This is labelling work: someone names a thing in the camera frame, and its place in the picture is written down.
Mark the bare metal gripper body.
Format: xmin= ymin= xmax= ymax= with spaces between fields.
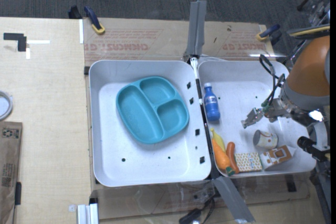
xmin=263 ymin=98 xmax=326 ymax=127

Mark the white can with orange print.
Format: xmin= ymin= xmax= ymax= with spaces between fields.
xmin=253 ymin=130 xmax=279 ymax=150

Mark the yellow banana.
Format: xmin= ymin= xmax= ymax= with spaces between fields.
xmin=210 ymin=127 xmax=227 ymax=153

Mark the white plastic tray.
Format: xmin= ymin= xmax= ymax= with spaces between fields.
xmin=197 ymin=60 xmax=318 ymax=179
xmin=88 ymin=59 xmax=213 ymax=188

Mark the red sausage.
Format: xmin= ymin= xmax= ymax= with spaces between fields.
xmin=226 ymin=142 xmax=240 ymax=175

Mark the blue bottle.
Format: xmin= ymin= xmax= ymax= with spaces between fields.
xmin=203 ymin=82 xmax=221 ymax=122

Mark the white packet with orange pattern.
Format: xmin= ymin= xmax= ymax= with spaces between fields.
xmin=234 ymin=152 xmax=263 ymax=173

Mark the orange carrot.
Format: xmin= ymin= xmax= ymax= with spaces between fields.
xmin=212 ymin=138 xmax=236 ymax=177

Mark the white and brown carton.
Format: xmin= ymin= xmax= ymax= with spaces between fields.
xmin=259 ymin=145 xmax=293 ymax=171

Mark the blue divided plate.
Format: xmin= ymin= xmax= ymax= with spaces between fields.
xmin=115 ymin=76 xmax=190 ymax=145

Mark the brown cardboard board, red print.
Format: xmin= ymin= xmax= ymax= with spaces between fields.
xmin=82 ymin=17 xmax=317 ymax=220

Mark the brown paper bag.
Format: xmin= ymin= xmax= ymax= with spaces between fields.
xmin=0 ymin=121 xmax=23 ymax=224

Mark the black cylinder on white bracket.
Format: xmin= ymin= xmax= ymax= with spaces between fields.
xmin=297 ymin=120 xmax=329 ymax=162

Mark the clear round ring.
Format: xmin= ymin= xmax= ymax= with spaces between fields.
xmin=0 ymin=90 xmax=14 ymax=122

